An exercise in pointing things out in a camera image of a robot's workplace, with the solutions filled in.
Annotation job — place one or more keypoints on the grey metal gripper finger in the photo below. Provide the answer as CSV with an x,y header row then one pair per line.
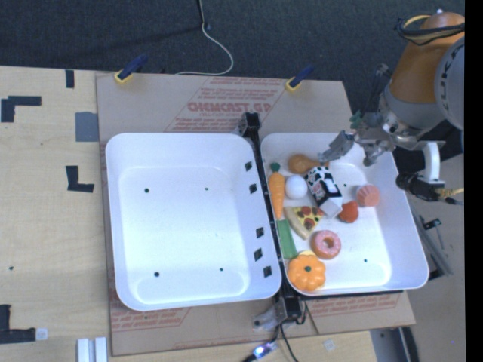
x,y
372,157
337,146

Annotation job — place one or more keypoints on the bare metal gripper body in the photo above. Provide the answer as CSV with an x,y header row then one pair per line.
x,y
379,134

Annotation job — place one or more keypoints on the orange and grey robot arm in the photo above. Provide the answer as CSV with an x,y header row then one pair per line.
x,y
419,70

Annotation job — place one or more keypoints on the pink cupcake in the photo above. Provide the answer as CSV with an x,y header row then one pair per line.
x,y
368,195

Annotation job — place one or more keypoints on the brown chicken drumstick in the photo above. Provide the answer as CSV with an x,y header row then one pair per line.
x,y
301,163

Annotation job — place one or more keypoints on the cow print milk carton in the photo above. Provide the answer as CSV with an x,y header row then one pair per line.
x,y
323,191

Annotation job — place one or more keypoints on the white egg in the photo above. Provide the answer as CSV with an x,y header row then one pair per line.
x,y
296,186

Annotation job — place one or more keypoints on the red tomato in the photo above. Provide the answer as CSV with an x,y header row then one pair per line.
x,y
349,212

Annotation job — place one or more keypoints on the orange carrot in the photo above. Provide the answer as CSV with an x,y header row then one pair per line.
x,y
277,191

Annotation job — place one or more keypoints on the pizza slice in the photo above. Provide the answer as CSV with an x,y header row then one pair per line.
x,y
305,219

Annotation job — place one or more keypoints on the white plastic tray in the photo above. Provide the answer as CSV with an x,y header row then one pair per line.
x,y
181,221
370,240

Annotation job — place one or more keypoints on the pink doughnut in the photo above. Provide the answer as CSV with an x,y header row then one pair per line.
x,y
326,244

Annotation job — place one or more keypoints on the green stick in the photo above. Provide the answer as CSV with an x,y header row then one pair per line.
x,y
287,240

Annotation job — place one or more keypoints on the orange pumpkin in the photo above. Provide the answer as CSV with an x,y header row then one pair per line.
x,y
306,272

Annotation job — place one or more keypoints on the brown cardboard board red print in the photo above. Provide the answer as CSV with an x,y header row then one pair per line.
x,y
211,100

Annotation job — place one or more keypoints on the black cylinder on white bracket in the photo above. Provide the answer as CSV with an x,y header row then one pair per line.
x,y
420,185

